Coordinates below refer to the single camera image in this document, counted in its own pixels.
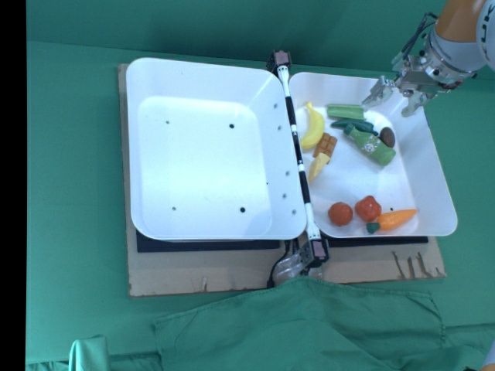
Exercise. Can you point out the pale green cloth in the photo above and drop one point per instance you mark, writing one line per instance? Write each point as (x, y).
(88, 354)

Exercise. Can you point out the green bottle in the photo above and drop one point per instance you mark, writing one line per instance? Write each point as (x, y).
(373, 148)

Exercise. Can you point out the brown cardboard board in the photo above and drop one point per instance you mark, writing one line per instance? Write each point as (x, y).
(216, 265)

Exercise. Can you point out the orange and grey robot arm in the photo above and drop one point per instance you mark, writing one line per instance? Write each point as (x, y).
(462, 6)

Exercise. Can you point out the white plastic tray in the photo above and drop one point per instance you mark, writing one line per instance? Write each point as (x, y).
(359, 184)
(201, 160)

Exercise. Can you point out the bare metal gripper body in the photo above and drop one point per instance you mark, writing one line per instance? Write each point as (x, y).
(419, 73)

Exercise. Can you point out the brown egg-shaped toy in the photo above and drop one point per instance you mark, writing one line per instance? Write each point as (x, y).
(387, 137)

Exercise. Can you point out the yellow cheese wedge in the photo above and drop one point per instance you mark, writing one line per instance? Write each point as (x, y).
(318, 166)

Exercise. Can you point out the light green celery stick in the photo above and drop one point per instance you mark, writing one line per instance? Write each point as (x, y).
(344, 111)

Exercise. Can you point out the red bell pepper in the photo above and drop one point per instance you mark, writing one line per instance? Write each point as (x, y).
(368, 208)

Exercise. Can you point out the yellow banana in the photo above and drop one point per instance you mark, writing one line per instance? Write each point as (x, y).
(315, 128)

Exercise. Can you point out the orange carrot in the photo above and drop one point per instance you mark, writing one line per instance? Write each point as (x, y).
(394, 219)

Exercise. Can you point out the orange round tomato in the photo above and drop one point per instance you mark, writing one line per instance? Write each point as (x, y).
(340, 214)

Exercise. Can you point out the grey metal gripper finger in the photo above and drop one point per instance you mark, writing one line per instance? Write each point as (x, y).
(414, 103)
(381, 91)

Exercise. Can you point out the dark green cucumber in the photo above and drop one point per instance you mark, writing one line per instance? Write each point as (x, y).
(354, 124)

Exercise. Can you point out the thin black and white rod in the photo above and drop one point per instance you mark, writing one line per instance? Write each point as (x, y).
(298, 149)

